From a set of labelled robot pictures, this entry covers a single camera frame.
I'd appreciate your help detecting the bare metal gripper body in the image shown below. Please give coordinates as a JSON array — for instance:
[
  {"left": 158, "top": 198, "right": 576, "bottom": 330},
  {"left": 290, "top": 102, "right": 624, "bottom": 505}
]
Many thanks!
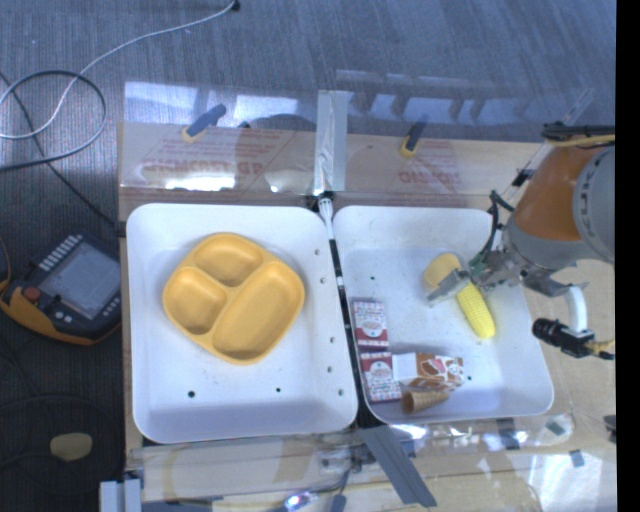
[{"left": 468, "top": 248, "right": 525, "bottom": 292}]

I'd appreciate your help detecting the yellow corn cob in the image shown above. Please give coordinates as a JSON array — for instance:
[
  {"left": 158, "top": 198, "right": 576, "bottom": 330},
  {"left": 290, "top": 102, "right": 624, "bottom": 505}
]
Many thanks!
[{"left": 455, "top": 281, "right": 497, "bottom": 341}]

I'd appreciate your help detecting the white and orange packet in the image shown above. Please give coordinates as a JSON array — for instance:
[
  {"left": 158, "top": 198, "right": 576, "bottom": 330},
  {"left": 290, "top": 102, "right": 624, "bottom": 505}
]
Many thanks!
[{"left": 391, "top": 351, "right": 467, "bottom": 389}]

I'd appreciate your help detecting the red and white carton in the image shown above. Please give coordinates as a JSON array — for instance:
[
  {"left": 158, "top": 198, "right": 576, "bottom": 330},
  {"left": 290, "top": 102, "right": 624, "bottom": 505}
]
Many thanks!
[
  {"left": 350, "top": 298, "right": 391, "bottom": 349},
  {"left": 359, "top": 350, "right": 403, "bottom": 405}
]

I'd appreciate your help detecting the white plastic tray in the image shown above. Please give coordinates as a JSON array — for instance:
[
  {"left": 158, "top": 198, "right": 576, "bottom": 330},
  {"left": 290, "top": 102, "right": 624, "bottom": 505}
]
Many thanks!
[
  {"left": 331, "top": 204, "right": 556, "bottom": 426},
  {"left": 125, "top": 201, "right": 360, "bottom": 445}
]

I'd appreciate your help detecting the brown cardboard board, red print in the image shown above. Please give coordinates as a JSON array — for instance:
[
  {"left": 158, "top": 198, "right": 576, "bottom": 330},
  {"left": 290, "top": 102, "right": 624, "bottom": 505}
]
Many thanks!
[{"left": 116, "top": 122, "right": 617, "bottom": 503}]

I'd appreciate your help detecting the brown ice cream cone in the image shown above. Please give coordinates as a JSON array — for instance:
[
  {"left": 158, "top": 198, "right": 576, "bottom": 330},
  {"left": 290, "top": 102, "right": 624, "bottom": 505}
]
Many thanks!
[{"left": 400, "top": 388, "right": 452, "bottom": 415}]

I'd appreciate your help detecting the yellow divided plate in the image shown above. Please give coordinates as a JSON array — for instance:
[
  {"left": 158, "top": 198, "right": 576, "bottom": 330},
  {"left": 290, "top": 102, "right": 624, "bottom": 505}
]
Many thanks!
[{"left": 161, "top": 231, "right": 307, "bottom": 367}]

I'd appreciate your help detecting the pale yellow oval toy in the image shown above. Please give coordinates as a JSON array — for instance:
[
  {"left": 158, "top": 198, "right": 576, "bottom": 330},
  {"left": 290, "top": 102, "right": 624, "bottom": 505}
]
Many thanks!
[{"left": 49, "top": 431, "right": 95, "bottom": 463}]

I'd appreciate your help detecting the black cylinder on white bracket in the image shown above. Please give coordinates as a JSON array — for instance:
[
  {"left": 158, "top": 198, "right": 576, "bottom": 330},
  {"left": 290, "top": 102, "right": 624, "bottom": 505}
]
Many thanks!
[{"left": 531, "top": 282, "right": 597, "bottom": 359}]

